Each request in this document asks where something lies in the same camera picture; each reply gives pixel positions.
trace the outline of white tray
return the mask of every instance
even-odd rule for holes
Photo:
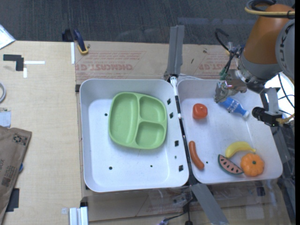
[[[196,179],[205,184],[214,184],[278,178],[283,167],[270,127],[251,114],[254,107],[263,107],[260,95],[248,90],[233,96],[250,112],[245,120],[240,114],[228,113],[214,102],[216,84],[217,80],[182,80],[177,87],[187,142],[195,141],[197,154],[205,164],[201,171],[192,164]],[[208,116],[205,119],[193,119],[192,109],[196,103],[207,106]],[[227,146],[236,141],[248,142],[265,161],[261,175],[230,175],[219,167],[218,154],[225,155]],[[240,159],[246,153],[239,152],[230,159],[240,167]]]
[[[108,134],[108,113],[119,92],[139,92],[160,99],[168,121],[164,143],[153,150],[127,148]],[[164,80],[90,79],[80,87],[83,171],[95,192],[183,186],[189,176],[172,86]]]

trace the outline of watermelon slice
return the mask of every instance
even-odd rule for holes
[[[236,164],[234,164],[229,159],[225,158],[223,155],[219,154],[217,157],[217,161],[219,162],[220,167],[227,173],[240,175],[243,172]]]

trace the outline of metal ring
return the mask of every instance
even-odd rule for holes
[[[6,96],[6,89],[5,89],[4,85],[1,82],[0,82],[0,88],[3,91],[2,96],[0,97],[0,103],[1,103],[4,100],[5,96]]]

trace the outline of plastic bottle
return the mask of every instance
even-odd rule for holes
[[[228,97],[224,102],[219,102],[224,108],[226,108],[231,113],[240,113],[244,118],[249,116],[249,112],[244,110],[238,101],[231,97]]]

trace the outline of yellow banana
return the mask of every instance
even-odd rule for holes
[[[226,151],[225,151],[225,157],[226,158],[231,158],[235,153],[237,153],[238,151],[247,151],[250,150],[252,152],[255,152],[256,149],[252,148],[249,143],[247,142],[233,142],[231,143]]]

